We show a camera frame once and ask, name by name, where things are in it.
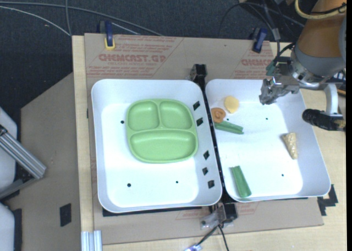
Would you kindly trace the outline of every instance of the wooden edge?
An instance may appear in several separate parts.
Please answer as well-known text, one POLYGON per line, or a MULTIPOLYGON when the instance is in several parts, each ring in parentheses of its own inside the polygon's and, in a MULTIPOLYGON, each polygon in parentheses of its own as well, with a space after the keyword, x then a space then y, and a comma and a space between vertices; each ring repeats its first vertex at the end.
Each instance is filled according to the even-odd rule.
POLYGON ((72 37, 81 231, 94 230, 84 37, 72 37))

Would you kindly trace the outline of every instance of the white surface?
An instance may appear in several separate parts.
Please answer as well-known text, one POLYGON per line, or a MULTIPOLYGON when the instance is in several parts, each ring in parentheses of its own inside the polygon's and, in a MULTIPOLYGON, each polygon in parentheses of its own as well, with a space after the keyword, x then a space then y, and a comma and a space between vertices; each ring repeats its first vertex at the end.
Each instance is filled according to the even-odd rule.
MULTIPOLYGON (((9 134, 17 138, 17 126, 15 122, 0 108, 0 124, 9 134)), ((16 161, 0 148, 0 191, 13 183, 16 174, 16 161)))
POLYGON ((104 79, 92 88, 96 140, 98 197, 111 212, 210 206, 219 201, 222 186, 201 89, 187 80, 104 79), (181 162, 153 164, 129 150, 125 120, 128 107, 143 99, 174 99, 186 104, 197 129, 198 151, 181 162), (200 102, 195 111, 193 104, 200 102), (209 157, 203 154, 208 151, 209 157), (213 180, 214 187, 208 182, 213 180))
POLYGON ((216 130, 225 187, 237 201, 259 201, 322 196, 330 180, 313 128, 302 120, 305 104, 301 93, 280 97, 277 103, 261 105, 262 80, 211 80, 206 85, 210 108, 224 109, 224 98, 234 96, 239 109, 226 119, 244 127, 244 134, 216 130), (293 160, 281 138, 296 133, 298 159, 293 160), (252 195, 241 198, 231 167, 239 165, 252 195))
POLYGON ((0 250, 13 251, 15 218, 12 212, 0 203, 0 250))

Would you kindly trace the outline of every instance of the green divided plate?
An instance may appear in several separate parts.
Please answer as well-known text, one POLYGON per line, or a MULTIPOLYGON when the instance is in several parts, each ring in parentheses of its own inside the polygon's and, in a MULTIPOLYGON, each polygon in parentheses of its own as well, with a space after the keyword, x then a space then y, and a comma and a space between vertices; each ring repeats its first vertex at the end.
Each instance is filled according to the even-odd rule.
POLYGON ((198 149, 192 113, 177 100, 149 99, 132 103, 127 110, 126 129, 131 152, 143 162, 184 161, 198 149))

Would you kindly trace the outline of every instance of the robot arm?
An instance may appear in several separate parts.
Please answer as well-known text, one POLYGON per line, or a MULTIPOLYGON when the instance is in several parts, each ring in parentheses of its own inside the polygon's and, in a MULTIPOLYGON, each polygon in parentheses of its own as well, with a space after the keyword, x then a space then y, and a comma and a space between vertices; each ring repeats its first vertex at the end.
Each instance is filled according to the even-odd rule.
POLYGON ((318 0, 310 15, 300 10, 299 0, 295 6, 308 20, 297 43, 284 49, 291 50, 290 57, 275 58, 267 67, 267 76, 272 78, 263 81, 260 102, 275 103, 301 88, 324 90, 326 111, 306 110, 303 119, 326 130, 343 130, 343 117, 337 113, 337 86, 329 79, 346 67, 347 0, 318 0))

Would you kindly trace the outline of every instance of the wooden table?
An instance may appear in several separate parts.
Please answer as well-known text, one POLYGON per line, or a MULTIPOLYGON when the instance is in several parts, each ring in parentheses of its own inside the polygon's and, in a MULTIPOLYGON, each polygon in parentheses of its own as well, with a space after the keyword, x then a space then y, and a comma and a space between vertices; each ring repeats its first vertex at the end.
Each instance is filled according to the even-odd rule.
MULTIPOLYGON (((87 119, 87 88, 85 44, 83 36, 73 36, 73 65, 78 147, 81 230, 94 231, 92 204, 89 125, 87 119)), ((325 95, 320 91, 302 90, 307 108, 325 108, 325 95)), ((327 208, 324 225, 285 230, 227 234, 230 250, 347 250, 346 199, 346 135, 314 128, 318 143, 334 184, 338 203, 327 208)), ((182 251, 201 238, 180 238, 159 241, 104 245, 104 251, 182 251)), ((213 235, 202 244, 203 250, 225 250, 221 235, 213 235)))

